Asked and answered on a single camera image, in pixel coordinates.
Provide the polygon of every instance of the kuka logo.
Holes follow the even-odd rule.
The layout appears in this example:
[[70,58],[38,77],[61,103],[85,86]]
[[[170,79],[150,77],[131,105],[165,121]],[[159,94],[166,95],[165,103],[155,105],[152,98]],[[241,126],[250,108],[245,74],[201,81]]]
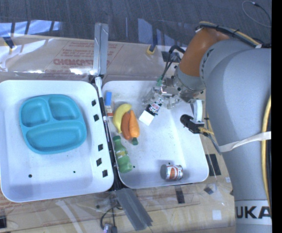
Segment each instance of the kuka logo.
[[236,206],[235,207],[236,218],[254,218],[262,219],[263,217],[271,217],[271,213],[268,206]]

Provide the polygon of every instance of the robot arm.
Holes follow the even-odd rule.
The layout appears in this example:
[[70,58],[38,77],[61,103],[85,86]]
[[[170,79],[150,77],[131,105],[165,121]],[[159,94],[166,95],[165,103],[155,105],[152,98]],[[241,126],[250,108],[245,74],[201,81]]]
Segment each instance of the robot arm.
[[[162,82],[161,91],[193,103],[206,88],[208,117],[217,144],[223,146],[262,131],[271,95],[271,49],[239,32],[215,28],[196,32],[174,77]],[[245,41],[225,33],[238,34]],[[272,232],[261,146],[254,141],[222,153],[233,185],[237,233]]]

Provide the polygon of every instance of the gray carpet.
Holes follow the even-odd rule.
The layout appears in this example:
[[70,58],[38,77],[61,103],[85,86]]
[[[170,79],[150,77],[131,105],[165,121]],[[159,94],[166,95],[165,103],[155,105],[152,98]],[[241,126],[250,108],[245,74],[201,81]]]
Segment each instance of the gray carpet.
[[[202,20],[239,29],[259,39],[270,41],[270,29],[245,15],[242,2],[246,0],[0,0],[1,21],[40,19],[62,21],[61,36],[92,39],[95,22],[108,23],[109,40],[152,43],[147,25],[168,35],[159,43],[185,46]],[[271,16],[272,0],[257,2]],[[244,4],[246,12],[261,24],[269,25],[264,11]]]

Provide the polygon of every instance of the black cable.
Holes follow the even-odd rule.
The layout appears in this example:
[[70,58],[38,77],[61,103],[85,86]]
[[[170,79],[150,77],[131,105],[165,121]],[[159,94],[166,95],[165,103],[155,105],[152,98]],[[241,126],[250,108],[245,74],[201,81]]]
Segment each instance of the black cable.
[[168,71],[169,67],[171,66],[171,64],[173,63],[174,61],[171,59],[171,62],[169,63],[169,65],[167,66],[167,68],[165,68],[162,76],[161,76],[161,80],[163,80],[163,78],[165,77],[166,75],[166,72]]
[[232,33],[232,37],[234,37],[235,33],[238,32],[239,29],[235,30],[233,33]]
[[102,230],[104,230],[104,225],[103,225],[103,218],[106,216],[106,214],[110,211],[110,210],[112,210],[113,209],[113,207],[112,208],[109,208],[103,215],[102,215],[102,217],[100,218],[100,227],[101,227],[101,229]]
[[269,43],[268,44],[265,44],[267,47],[271,47],[272,46],[272,19],[271,19],[271,16],[269,15],[269,13],[262,7],[262,6],[260,6],[259,4],[257,4],[256,2],[254,2],[254,4],[253,4],[254,6],[257,6],[258,8],[260,8],[260,9],[262,9],[265,13],[266,13],[266,15],[267,15],[267,17],[268,17],[268,19],[269,19],[269,24],[270,24],[270,40],[269,40]]
[[114,207],[112,208],[112,214],[113,214],[113,226],[115,226]]
[[237,38],[237,39],[239,39],[239,40],[245,42],[246,44],[248,44],[248,45],[250,45],[250,46],[252,46],[252,47],[254,47],[254,48],[257,46],[257,45],[254,44],[253,42],[251,42],[251,41],[249,41],[249,40],[244,39],[243,37],[241,37],[239,34],[237,34],[237,32],[232,31],[232,30],[229,31],[229,30],[227,30],[227,29],[225,29],[225,28],[223,28],[222,26],[219,26],[219,25],[213,26],[213,25],[209,25],[209,24],[205,24],[205,23],[200,23],[200,24],[199,24],[199,27],[200,27],[200,28],[215,29],[215,30],[217,30],[217,31],[219,31],[219,32],[222,32],[222,33],[224,33],[224,34],[227,34],[227,35],[231,35],[231,34],[234,33],[234,37],[235,37],[235,38]]
[[258,38],[252,38],[252,39],[254,39],[255,41],[257,41],[257,42],[259,42],[260,44],[265,44],[262,40],[260,40],[260,39],[258,39]]
[[112,214],[113,214],[113,223],[114,223],[114,226],[115,226],[114,208],[117,208],[117,207],[119,207],[119,206],[120,206],[119,204],[114,205],[113,207],[109,208],[109,209],[102,215],[102,217],[100,218],[100,227],[101,227],[102,230],[104,230],[103,219],[104,219],[104,217],[106,216],[106,214],[107,214],[110,210],[112,210]]
[[215,142],[215,140],[212,138],[211,134],[203,133],[203,135],[206,136],[206,137],[208,137],[208,138],[212,141],[212,144],[213,144],[214,148],[217,150],[217,152],[218,152],[219,154],[221,154],[220,149],[219,149],[219,146],[218,146],[218,144]]
[[118,169],[117,169],[117,166],[116,166],[116,164],[114,164],[114,167],[113,167],[113,172],[114,172],[114,176],[116,177],[115,179],[114,179],[114,183],[113,183],[113,185],[112,185],[112,189],[114,190],[114,191],[117,191],[117,190],[120,190],[123,186],[122,186],[122,183],[120,182],[120,180],[119,180],[119,178],[118,178]]
[[[256,19],[252,18],[252,17],[245,11],[244,4],[245,4],[246,2],[252,4],[252,5],[256,6],[256,7],[261,8],[261,9],[266,13],[266,15],[267,15],[267,17],[268,17],[268,19],[269,19],[269,21],[270,21],[270,25],[268,26],[268,25],[262,24],[262,23],[260,23],[259,21],[257,21]],[[247,17],[249,17],[251,20],[253,20],[254,22],[256,22],[256,23],[258,23],[258,24],[260,24],[261,26],[264,26],[264,27],[268,27],[268,28],[271,28],[271,27],[272,27],[272,20],[271,20],[271,17],[269,16],[268,12],[267,12],[262,6],[260,6],[259,4],[257,4],[256,2],[248,1],[248,0],[243,1],[243,3],[242,3],[242,9],[243,9],[243,12],[245,13],[245,15],[246,15]]]
[[168,71],[168,69],[171,66],[171,64],[174,62],[174,60],[172,60],[172,59],[170,60],[170,56],[174,52],[174,50],[178,50],[179,52],[181,52],[183,54],[185,53],[185,50],[183,48],[179,47],[178,45],[173,45],[173,46],[170,47],[170,49],[168,51],[168,59],[166,61],[165,69],[164,69],[163,74],[161,75],[161,80],[164,79],[164,77],[166,75],[166,72]]

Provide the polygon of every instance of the yellow cable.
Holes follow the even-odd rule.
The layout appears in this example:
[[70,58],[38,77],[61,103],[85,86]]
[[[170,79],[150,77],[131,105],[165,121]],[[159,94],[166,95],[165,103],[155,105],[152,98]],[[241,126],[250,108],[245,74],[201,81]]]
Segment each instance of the yellow cable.
[[209,127],[209,130],[213,132],[213,129],[211,127],[211,123],[210,123],[210,120],[208,119],[208,127]]
[[207,130],[207,129],[204,128],[204,127],[198,127],[198,129],[199,129],[199,131],[201,131],[202,133],[209,133],[209,134],[213,134],[213,135],[214,135],[214,133],[213,133],[212,131]]
[[[208,25],[213,26],[213,27],[216,27],[216,26],[217,26],[217,25],[215,25],[215,24],[213,24],[213,23],[211,23],[211,22],[207,22],[207,21],[201,21],[199,24],[208,24]],[[235,34],[239,34],[239,35],[243,36],[244,38],[246,38],[247,40],[251,41],[251,42],[252,42],[253,44],[255,44],[255,45],[260,45],[259,42],[255,41],[255,40],[252,39],[250,36],[248,36],[248,35],[246,35],[246,34],[240,32],[240,31],[235,32]]]
[[[269,99],[268,99],[268,102],[265,108],[265,114],[264,114],[263,123],[262,123],[262,132],[266,132],[267,130],[267,123],[268,123],[268,117],[269,117],[270,110],[271,110],[271,96],[269,96]],[[271,204],[270,204],[267,173],[266,173],[266,140],[262,141],[261,143],[261,156],[262,156],[262,176],[263,176],[264,188],[266,192],[267,201],[270,206]]]

